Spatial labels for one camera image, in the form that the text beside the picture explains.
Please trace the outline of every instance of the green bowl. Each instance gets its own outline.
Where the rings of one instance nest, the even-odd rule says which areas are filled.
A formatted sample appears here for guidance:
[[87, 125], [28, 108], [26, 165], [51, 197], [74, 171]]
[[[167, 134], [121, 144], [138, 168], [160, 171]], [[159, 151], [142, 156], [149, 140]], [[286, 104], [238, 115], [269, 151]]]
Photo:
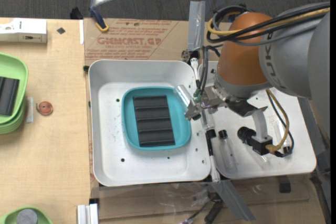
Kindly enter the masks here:
[[19, 87], [17, 90], [13, 114], [11, 116], [0, 115], [1, 125], [15, 118], [18, 111], [20, 110], [27, 86], [28, 68], [21, 59], [0, 52], [0, 77], [19, 80]]
[[52, 220], [36, 206], [22, 206], [0, 217], [0, 224], [16, 224], [17, 215], [24, 209], [32, 209], [37, 214], [38, 224], [53, 224]]
[[16, 130], [21, 124], [24, 119], [25, 115], [25, 102], [22, 102], [22, 105], [20, 106], [20, 110], [17, 113], [16, 117], [13, 118], [11, 121], [6, 122], [4, 124], [0, 124], [0, 134], [6, 134], [10, 133], [14, 130]]

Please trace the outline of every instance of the wooden table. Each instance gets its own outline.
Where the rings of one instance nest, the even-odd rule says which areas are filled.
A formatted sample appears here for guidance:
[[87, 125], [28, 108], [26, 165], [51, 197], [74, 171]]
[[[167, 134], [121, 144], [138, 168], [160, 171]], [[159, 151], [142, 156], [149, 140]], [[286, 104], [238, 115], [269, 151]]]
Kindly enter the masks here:
[[[1, 18], [0, 24], [9, 21]], [[49, 101], [54, 106], [51, 115], [42, 116], [34, 110], [32, 123], [24, 122], [13, 133], [0, 135], [0, 216], [20, 206], [34, 205], [44, 210], [55, 224], [70, 224], [76, 223], [77, 205], [87, 205], [91, 193], [87, 75], [82, 69], [84, 47], [80, 44], [79, 21], [49, 19], [47, 27], [47, 44], [0, 44], [1, 52], [15, 55], [27, 64], [26, 96], [33, 97], [34, 103]], [[59, 34], [60, 27], [66, 32]], [[249, 188], [258, 186], [258, 182], [255, 179], [237, 182], [237, 188], [246, 197], [256, 196], [249, 194]], [[294, 193], [297, 198], [293, 201], [281, 197], [259, 203], [247, 201], [257, 218], [253, 223], [323, 223], [318, 195], [308, 176], [299, 178], [298, 184], [298, 193]], [[135, 200], [129, 203], [132, 200], [118, 197], [104, 203], [102, 199], [100, 214], [105, 220], [101, 222], [178, 223], [193, 213], [163, 212], [155, 216], [106, 219], [111, 206], [114, 211], [119, 207], [120, 212], [125, 207], [136, 207]], [[145, 207], [153, 204], [151, 197], [139, 202], [145, 203]], [[208, 210], [195, 218], [194, 223], [204, 223]], [[235, 220], [225, 208], [215, 223], [246, 222]]]

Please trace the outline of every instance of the yellow cable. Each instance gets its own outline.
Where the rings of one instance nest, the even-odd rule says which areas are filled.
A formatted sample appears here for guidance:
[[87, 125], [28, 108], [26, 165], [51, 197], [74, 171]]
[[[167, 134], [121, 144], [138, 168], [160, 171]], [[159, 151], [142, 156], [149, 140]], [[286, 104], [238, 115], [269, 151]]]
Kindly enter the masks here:
[[[261, 27], [259, 29], [266, 29], [266, 28], [269, 28], [269, 27], [272, 27], [272, 26], [277, 26], [277, 25], [281, 25], [281, 24], [286, 24], [286, 23], [294, 22], [296, 20], [300, 20], [300, 19], [303, 19], [303, 18], [306, 18], [306, 17], [309, 17], [309, 16], [313, 16], [313, 15], [317, 15], [317, 14], [321, 14], [321, 13], [327, 13], [329, 11], [330, 11], [330, 8], [318, 9], [318, 10], [315, 10], [313, 12], [308, 12], [308, 13], [301, 14], [301, 15], [298, 15], [298, 16], [295, 16], [295, 17], [292, 17], [292, 18], [288, 18], [288, 19], [284, 19], [284, 20], [278, 21], [276, 23], [273, 23], [273, 24]], [[234, 33], [238, 32], [238, 31], [243, 30], [243, 29], [240, 29], [240, 30], [230, 30], [230, 31], [217, 31], [217, 30], [215, 30], [215, 29], [213, 29], [211, 27], [211, 23], [212, 23], [212, 18], [207, 23], [208, 31], [210, 33], [216, 34], [216, 35], [230, 35], [230, 34], [234, 34]]]
[[285, 133], [283, 134], [283, 137], [282, 137], [282, 140], [280, 141], [280, 143], [278, 145], [276, 145], [276, 146], [275, 145], [267, 145], [265, 147], [270, 153], [274, 153], [275, 151], [278, 151], [281, 148], [281, 146], [284, 144], [284, 142], [285, 142], [285, 140], [287, 138], [287, 135], [288, 135], [288, 132], [289, 132], [289, 120], [288, 120], [286, 112], [284, 111], [284, 109], [282, 108], [282, 106], [280, 105], [280, 103], [278, 102], [278, 100], [276, 99], [276, 97], [274, 96], [274, 94], [269, 89], [267, 89], [266, 91], [269, 93], [269, 95], [274, 100], [275, 104], [277, 104], [278, 108], [283, 113], [283, 115], [285, 117], [285, 122], [286, 122]]

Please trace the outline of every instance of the clear plastic bottle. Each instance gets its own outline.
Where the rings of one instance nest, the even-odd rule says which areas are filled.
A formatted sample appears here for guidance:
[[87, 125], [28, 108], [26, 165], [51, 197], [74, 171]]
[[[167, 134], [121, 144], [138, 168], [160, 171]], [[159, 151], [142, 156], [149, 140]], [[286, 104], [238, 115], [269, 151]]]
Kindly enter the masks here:
[[225, 170], [229, 173], [237, 172], [237, 161], [234, 154], [232, 141], [227, 135], [226, 130], [218, 132], [219, 135], [219, 149], [223, 158]]

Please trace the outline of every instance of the stack of green bowls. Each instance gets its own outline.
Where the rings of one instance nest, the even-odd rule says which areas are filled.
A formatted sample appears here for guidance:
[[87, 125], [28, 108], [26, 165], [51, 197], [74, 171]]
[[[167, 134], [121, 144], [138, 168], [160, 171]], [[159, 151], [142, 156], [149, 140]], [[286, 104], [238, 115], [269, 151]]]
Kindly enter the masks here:
[[6, 134], [16, 130], [24, 119], [28, 68], [21, 59], [0, 52], [0, 77], [19, 80], [12, 115], [0, 114], [0, 134]]

